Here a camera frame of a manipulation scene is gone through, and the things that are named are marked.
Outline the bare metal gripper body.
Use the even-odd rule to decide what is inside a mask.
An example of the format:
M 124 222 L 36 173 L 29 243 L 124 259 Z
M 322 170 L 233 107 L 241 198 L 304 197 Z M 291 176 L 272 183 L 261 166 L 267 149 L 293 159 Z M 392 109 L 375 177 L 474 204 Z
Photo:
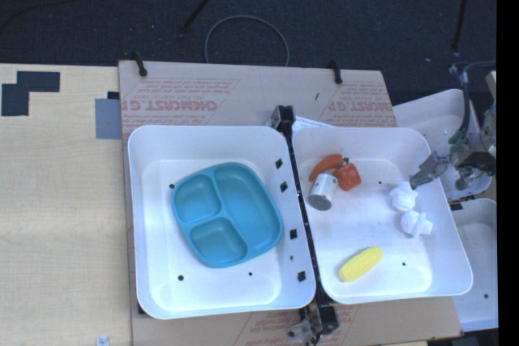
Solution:
M 496 173 L 496 159 L 487 151 L 451 152 L 449 157 L 457 171 L 456 190 L 467 190 L 483 174 L 491 177 Z

